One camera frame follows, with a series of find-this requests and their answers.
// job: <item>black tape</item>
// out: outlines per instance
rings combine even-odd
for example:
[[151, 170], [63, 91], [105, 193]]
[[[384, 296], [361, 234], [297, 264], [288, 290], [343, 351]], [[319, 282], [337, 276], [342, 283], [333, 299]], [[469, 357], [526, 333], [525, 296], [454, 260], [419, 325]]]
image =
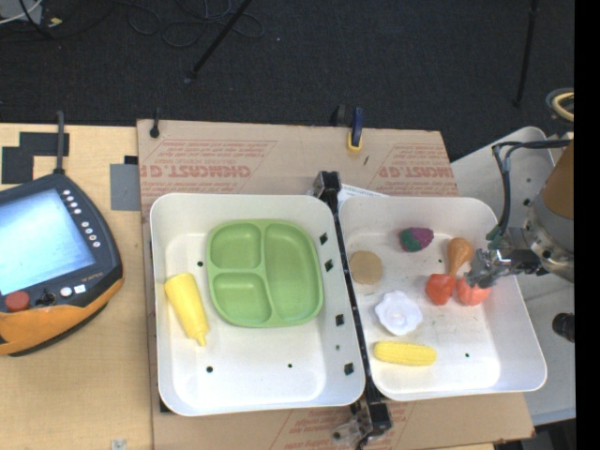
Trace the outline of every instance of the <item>black tape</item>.
[[[65, 133], [64, 156], [68, 156], [69, 135]], [[3, 184], [24, 184], [34, 179], [34, 157], [51, 157], [58, 153], [58, 134], [21, 132], [19, 146], [2, 148]]]

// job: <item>yellow corn toy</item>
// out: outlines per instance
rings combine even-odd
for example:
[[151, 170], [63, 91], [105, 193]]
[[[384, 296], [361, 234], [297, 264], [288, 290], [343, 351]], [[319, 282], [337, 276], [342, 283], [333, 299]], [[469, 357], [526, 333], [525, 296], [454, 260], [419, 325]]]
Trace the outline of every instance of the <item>yellow corn toy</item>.
[[210, 328], [194, 276], [185, 273], [169, 278], [165, 282], [165, 293], [175, 308], [177, 318], [184, 327], [187, 337], [196, 338], [198, 343], [206, 345], [205, 335]]
[[373, 353], [384, 362], [418, 367], [431, 365], [438, 357], [435, 349], [428, 345], [406, 341], [378, 341]]

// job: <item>white tray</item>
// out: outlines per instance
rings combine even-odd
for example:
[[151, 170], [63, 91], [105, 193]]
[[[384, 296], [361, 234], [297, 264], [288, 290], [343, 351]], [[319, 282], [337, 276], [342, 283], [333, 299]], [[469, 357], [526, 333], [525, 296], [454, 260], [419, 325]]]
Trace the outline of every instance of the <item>white tray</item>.
[[[210, 231], [235, 219], [279, 218], [311, 236], [322, 269], [323, 305], [302, 325], [247, 328], [225, 322], [212, 304], [205, 262]], [[171, 193], [150, 212], [157, 314], [158, 390], [186, 416], [300, 407], [343, 406], [360, 398], [365, 371], [339, 255], [333, 215], [301, 195]], [[321, 243], [326, 234], [327, 241]], [[330, 270], [325, 263], [331, 261]], [[187, 338], [164, 282], [191, 272], [210, 331], [206, 346]], [[343, 316], [343, 324], [338, 316]]]
[[[544, 356], [515, 277], [502, 277], [481, 305], [467, 307], [456, 293], [444, 306], [425, 294], [432, 273], [446, 273], [445, 247], [456, 236], [474, 248], [486, 248], [486, 234], [497, 223], [483, 202], [455, 197], [351, 197], [339, 210], [345, 248], [370, 250], [382, 259], [382, 280], [353, 282], [363, 324], [372, 377], [393, 400], [417, 400], [473, 394], [526, 392], [546, 381]], [[434, 239], [423, 250], [404, 251], [398, 234], [410, 227], [430, 228]], [[469, 270], [465, 263], [459, 270]], [[383, 295], [402, 290], [423, 312], [411, 333], [396, 337], [379, 323], [374, 308]], [[437, 351], [430, 367], [407, 367], [377, 360], [374, 344], [383, 339], [412, 341]]]

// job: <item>white surface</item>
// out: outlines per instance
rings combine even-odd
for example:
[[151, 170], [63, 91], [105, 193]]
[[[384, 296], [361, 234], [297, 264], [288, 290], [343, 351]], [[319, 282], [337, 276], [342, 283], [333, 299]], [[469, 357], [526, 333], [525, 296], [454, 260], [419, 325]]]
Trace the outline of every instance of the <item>white surface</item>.
[[[502, 141], [533, 142], [546, 136], [536, 127], [515, 131]], [[488, 147], [452, 163], [458, 190], [463, 197], [474, 197], [486, 202], [500, 216], [503, 191], [500, 171]], [[511, 185], [513, 190], [511, 226], [520, 226], [525, 217], [526, 199], [532, 199], [544, 185], [554, 167], [548, 150], [520, 149], [511, 157]], [[517, 281], [525, 299], [533, 327], [547, 362], [547, 382], [539, 390], [527, 393], [525, 398], [535, 425], [543, 425], [575, 418], [575, 344], [552, 330], [552, 320], [558, 313], [575, 312], [575, 286], [559, 277], [546, 275], [518, 276]]]
[[[302, 325], [247, 328], [225, 322], [212, 305], [206, 241], [213, 228], [240, 218], [278, 218], [301, 226], [322, 264], [323, 305]], [[349, 405], [363, 393], [365, 372], [346, 289], [333, 215], [309, 196], [165, 195], [150, 212], [157, 313], [158, 388], [182, 415]], [[320, 236], [327, 234], [322, 245]], [[333, 267], [325, 271], [324, 264]], [[210, 331], [206, 346], [190, 338], [164, 292], [167, 278], [191, 272]], [[336, 316], [344, 316], [337, 325]], [[353, 372], [344, 368], [352, 363]]]
[[[452, 197], [352, 197], [339, 212], [349, 257], [374, 252], [383, 276], [375, 285], [354, 282], [373, 381], [394, 400], [532, 391], [546, 379], [546, 364], [517, 280], [504, 278], [481, 305], [468, 307], [455, 296], [436, 306], [425, 294], [428, 277], [447, 271], [446, 246], [461, 236], [474, 248], [485, 245], [496, 225], [491, 209], [476, 199]], [[410, 227], [430, 228], [433, 241], [407, 252], [398, 234]], [[469, 270], [465, 263], [459, 274]], [[395, 337], [379, 322], [374, 308], [386, 293], [405, 292], [420, 308], [423, 321]], [[373, 355], [380, 340], [409, 341], [433, 347], [438, 358], [428, 367], [382, 362]]]

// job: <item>metal bracket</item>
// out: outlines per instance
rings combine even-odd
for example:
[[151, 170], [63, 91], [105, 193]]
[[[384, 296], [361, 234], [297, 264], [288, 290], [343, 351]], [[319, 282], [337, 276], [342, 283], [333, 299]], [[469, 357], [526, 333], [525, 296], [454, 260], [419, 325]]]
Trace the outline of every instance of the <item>metal bracket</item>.
[[363, 396], [351, 406], [354, 417], [346, 424], [335, 428], [333, 438], [334, 440], [357, 444], [358, 446], [355, 448], [360, 449], [370, 438], [383, 435], [392, 427], [392, 421], [387, 406], [383, 402], [383, 396], [373, 382], [368, 362], [367, 344], [358, 313], [350, 266], [348, 265], [343, 233], [339, 222], [338, 193], [340, 190], [341, 180], [338, 172], [319, 172], [312, 186], [312, 194], [319, 200], [327, 203], [336, 223], [337, 244], [344, 268], [346, 288], [352, 305], [352, 316], [354, 318], [354, 326], [356, 327], [356, 335], [358, 337], [366, 378]]
[[128, 444], [125, 439], [113, 439], [111, 441], [111, 450], [127, 450]]

